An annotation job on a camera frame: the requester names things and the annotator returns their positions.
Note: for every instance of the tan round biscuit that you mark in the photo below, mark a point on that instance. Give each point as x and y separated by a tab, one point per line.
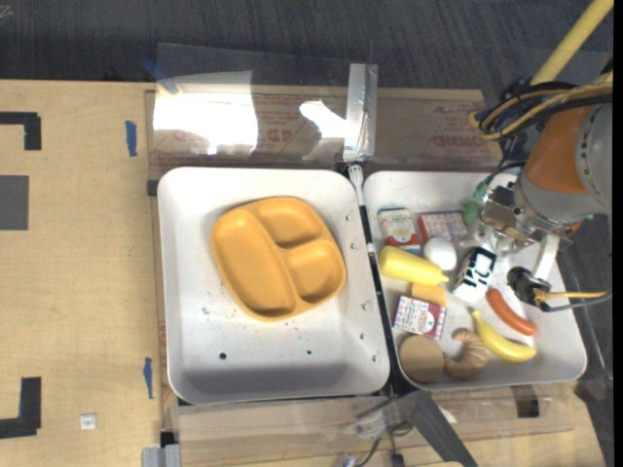
421	359

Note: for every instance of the red patterned packet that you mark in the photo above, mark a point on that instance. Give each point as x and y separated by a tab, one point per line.
442	226

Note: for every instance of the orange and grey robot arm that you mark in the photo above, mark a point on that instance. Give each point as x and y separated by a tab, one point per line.
560	158

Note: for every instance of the yellow squeeze bottle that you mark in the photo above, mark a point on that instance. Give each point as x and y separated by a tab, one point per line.
409	265

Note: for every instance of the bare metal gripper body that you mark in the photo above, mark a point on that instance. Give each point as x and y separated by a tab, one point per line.
506	209

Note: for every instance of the orange sausage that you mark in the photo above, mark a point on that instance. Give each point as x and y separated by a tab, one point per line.
508	312

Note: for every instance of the brown croissant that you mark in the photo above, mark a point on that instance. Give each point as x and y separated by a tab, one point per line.
474	358

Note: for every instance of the yellow cheese wedge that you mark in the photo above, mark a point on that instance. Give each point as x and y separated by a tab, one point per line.
430	295

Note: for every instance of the pink and white carton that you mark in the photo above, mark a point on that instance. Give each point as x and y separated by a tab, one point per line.
418	316

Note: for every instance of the orange divided plate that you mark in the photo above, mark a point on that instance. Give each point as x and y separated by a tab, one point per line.
253	261

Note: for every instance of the black and white carton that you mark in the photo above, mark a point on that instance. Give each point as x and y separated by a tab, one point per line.
474	275

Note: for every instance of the white plastic tray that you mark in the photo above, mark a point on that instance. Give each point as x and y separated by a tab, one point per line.
272	358
550	358

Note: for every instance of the white egg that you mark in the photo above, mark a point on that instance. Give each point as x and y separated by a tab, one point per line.
440	253

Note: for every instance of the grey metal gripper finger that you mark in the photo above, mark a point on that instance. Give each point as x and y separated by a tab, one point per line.
502	247
476	235

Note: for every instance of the small white square block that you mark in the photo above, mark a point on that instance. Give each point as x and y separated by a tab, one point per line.
88	420

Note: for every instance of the black cylinder on white bracket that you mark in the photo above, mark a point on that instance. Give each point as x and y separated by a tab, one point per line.
525	285

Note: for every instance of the white and orange carton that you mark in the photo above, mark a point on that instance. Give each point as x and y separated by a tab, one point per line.
398	229

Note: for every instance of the yellow banana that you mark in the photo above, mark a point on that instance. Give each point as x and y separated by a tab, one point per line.
501	346

